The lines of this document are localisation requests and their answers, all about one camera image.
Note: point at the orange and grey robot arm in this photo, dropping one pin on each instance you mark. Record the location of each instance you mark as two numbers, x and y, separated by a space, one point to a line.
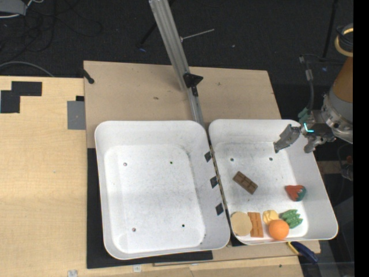
344 82

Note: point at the white plastic tray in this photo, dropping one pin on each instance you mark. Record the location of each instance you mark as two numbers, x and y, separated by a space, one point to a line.
268 172
155 198

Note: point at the red strawberry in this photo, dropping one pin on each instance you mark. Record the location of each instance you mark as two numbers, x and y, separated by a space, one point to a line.
294 192

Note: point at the green pea pods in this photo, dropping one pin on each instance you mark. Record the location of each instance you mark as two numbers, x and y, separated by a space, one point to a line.
291 218

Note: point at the brown chocolate bar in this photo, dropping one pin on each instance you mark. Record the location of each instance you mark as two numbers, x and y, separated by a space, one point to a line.
245 182

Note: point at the yellow toy food lump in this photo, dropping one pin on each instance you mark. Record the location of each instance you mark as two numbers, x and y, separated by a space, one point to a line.
270 216

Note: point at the orange fruit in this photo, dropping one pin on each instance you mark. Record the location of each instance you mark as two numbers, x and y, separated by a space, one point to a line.
278 229

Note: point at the brown cardboard board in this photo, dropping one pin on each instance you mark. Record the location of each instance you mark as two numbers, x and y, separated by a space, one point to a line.
138 97

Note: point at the orange wafer biscuit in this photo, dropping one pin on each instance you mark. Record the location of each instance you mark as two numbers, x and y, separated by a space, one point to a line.
256 225

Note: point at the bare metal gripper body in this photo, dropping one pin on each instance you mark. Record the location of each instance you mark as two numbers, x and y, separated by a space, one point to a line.
320 125

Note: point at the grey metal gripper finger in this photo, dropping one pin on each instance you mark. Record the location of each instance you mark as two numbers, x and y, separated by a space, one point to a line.
285 140
311 143

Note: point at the thin black and white rod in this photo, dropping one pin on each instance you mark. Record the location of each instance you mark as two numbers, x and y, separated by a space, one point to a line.
218 177

